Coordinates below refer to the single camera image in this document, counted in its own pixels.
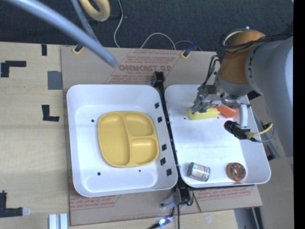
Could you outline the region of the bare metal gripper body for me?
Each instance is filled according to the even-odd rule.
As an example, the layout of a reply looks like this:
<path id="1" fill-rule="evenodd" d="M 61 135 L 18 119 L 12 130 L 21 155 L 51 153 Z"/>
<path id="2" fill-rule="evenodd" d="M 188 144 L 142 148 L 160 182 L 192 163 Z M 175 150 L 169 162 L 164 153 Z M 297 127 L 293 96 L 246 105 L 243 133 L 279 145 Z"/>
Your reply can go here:
<path id="1" fill-rule="evenodd" d="M 228 93 L 223 87 L 218 85 L 200 85 L 197 88 L 196 101 L 203 104 L 210 104 L 210 108 L 225 105 L 230 108 L 238 108 L 238 96 Z"/>

